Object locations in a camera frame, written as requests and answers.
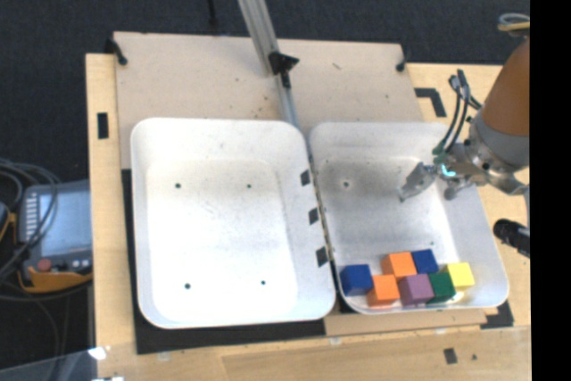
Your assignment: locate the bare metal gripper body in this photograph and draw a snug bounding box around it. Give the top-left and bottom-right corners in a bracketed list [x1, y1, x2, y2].
[436, 138, 531, 195]

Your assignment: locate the white plastic tray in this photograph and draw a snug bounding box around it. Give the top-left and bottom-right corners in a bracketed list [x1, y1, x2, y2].
[129, 117, 337, 330]
[307, 121, 510, 316]

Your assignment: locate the blue cube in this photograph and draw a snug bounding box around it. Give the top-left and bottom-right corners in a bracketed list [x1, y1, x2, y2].
[339, 264, 375, 297]
[410, 249, 441, 276]

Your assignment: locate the yellow cube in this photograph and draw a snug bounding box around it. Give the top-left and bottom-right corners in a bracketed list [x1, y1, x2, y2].
[443, 261, 476, 292]

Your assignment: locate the orange cube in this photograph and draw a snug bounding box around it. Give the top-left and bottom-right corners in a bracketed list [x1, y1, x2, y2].
[366, 274, 401, 309]
[381, 252, 418, 280]

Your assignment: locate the green cube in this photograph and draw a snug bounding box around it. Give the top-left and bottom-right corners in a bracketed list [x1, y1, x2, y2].
[426, 271, 458, 305]

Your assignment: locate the purple cube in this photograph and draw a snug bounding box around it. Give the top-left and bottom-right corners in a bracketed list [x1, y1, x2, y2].
[398, 273, 435, 307]

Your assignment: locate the pale wood board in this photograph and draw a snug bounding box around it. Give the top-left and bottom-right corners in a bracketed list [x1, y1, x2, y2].
[112, 30, 488, 338]

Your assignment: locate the black cylinder on white bracket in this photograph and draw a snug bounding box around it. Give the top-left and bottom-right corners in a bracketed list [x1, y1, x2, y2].
[492, 186, 531, 258]

